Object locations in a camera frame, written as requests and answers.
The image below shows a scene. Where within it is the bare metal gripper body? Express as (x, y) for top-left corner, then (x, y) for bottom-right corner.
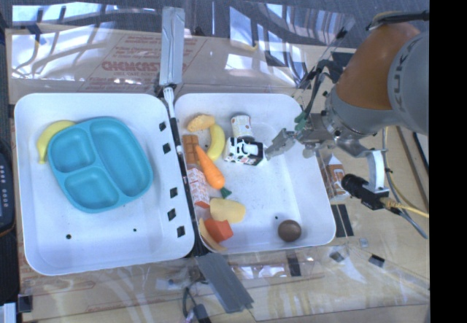
(295, 113), (346, 159)

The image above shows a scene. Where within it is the black and white cow carton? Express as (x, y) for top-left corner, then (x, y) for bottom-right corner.
(223, 136), (266, 167)

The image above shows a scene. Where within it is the white plastic tray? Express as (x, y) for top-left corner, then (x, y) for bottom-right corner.
(13, 92), (196, 276)
(174, 92), (337, 255)

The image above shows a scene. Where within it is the white and orange can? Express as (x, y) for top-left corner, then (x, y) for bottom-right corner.
(230, 114), (255, 141)

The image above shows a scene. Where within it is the brown and white carton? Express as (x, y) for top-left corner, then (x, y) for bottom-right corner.
(320, 153), (352, 203)

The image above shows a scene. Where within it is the yellow banana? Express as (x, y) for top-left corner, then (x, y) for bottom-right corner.
(36, 120), (77, 166)
(205, 123), (227, 163)

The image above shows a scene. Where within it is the orange carrot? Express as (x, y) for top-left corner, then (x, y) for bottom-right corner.
(195, 144), (233, 200)

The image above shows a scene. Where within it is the yellow lumpy toy food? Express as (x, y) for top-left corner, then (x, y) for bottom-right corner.
(209, 197), (247, 225)

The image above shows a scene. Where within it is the brown round ball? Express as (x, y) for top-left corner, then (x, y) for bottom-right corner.
(277, 219), (303, 244)

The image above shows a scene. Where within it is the golden bread piece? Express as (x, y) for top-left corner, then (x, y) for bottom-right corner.
(186, 114), (217, 133)

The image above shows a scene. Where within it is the brown chocolate bar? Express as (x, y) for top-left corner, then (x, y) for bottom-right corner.
(182, 134), (201, 164)

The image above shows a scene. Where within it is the orange and white carton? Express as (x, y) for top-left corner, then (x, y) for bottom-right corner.
(186, 167), (212, 210)

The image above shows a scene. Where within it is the brown cardboard board red print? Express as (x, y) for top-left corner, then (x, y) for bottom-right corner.
(5, 28), (431, 317)

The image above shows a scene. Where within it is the orange cube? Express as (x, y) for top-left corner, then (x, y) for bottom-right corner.
(203, 218), (234, 244)

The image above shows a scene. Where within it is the pale yellow slice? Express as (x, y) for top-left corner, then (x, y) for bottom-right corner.
(198, 217), (228, 253)

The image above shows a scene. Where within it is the blue divided plate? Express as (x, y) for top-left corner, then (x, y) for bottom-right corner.
(47, 116), (155, 214)

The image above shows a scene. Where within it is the black cylinder on white bracket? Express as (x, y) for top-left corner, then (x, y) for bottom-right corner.
(341, 142), (390, 211)

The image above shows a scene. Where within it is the black block with thin wires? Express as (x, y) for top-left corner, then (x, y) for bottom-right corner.
(192, 303), (212, 323)

